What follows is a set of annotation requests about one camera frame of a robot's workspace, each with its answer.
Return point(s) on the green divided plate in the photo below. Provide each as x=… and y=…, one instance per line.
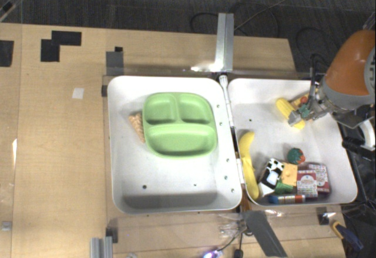
x=179, y=130

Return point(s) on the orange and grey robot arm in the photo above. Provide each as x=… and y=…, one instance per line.
x=346, y=68

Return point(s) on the small bottle with blue cap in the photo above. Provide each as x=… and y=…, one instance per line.
x=286, y=199

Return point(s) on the yellow corn cob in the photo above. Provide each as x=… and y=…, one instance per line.
x=285, y=107

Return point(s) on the red and white carton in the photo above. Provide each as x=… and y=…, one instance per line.
x=322, y=177
x=307, y=184

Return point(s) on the tan waffle biscuit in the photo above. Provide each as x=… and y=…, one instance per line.
x=136, y=124

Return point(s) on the red and green strawberry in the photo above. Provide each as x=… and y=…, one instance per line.
x=295, y=156

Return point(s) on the green toy vegetable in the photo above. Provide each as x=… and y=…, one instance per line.
x=283, y=187

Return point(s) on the yellow banana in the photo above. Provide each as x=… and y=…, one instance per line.
x=246, y=145

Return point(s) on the yellow cheese wedge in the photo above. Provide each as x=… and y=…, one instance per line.
x=289, y=173

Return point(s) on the black and white cow carton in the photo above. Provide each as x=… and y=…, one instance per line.
x=271, y=176

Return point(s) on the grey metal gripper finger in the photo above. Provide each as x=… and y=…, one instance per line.
x=294, y=119

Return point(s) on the white plastic tray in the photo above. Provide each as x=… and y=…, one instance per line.
x=320, y=145
x=176, y=180

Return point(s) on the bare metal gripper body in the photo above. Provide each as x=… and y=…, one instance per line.
x=313, y=105

